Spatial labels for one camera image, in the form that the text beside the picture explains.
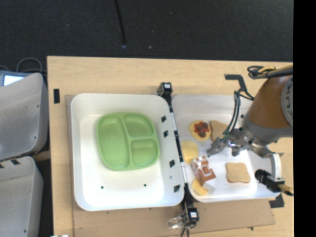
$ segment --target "white tray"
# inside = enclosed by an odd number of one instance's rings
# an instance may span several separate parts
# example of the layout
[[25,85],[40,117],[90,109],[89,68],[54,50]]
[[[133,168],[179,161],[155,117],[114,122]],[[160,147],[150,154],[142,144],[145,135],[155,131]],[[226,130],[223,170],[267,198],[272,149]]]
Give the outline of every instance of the white tray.
[[[114,171],[103,164],[97,148],[96,123],[101,116],[115,112],[141,112],[153,121],[160,143],[160,158],[154,165]],[[82,209],[159,207],[181,202],[184,181],[169,106],[164,99],[156,95],[85,93],[72,99],[68,113],[74,196]]]
[[0,168],[0,236],[37,237],[43,179],[32,157]]
[[[242,98],[239,115],[245,115],[250,104],[250,100]],[[211,140],[205,142],[195,140],[189,131],[189,125],[199,119],[205,122],[217,120],[229,124],[234,110],[234,97],[227,95],[177,95],[173,98],[172,106],[180,142],[183,140],[196,142],[199,147],[199,155],[207,156],[206,151],[211,147]],[[236,128],[240,126],[241,122],[238,120]],[[275,168],[280,168],[280,165],[275,165],[275,162],[279,162],[275,158],[273,160],[261,158],[248,150],[243,150],[240,152],[240,155],[234,157],[231,149],[225,148],[222,152],[208,158],[210,167],[216,174],[216,178],[210,181],[210,184],[215,189],[205,196],[200,196],[189,186],[190,192],[195,199],[201,202],[276,197],[279,193],[271,192],[266,186],[259,184],[254,177],[255,171],[259,168],[270,173]],[[227,162],[244,162],[251,176],[250,183],[229,183],[226,178],[225,168]],[[191,183],[196,176],[191,165],[184,164],[188,182]]]

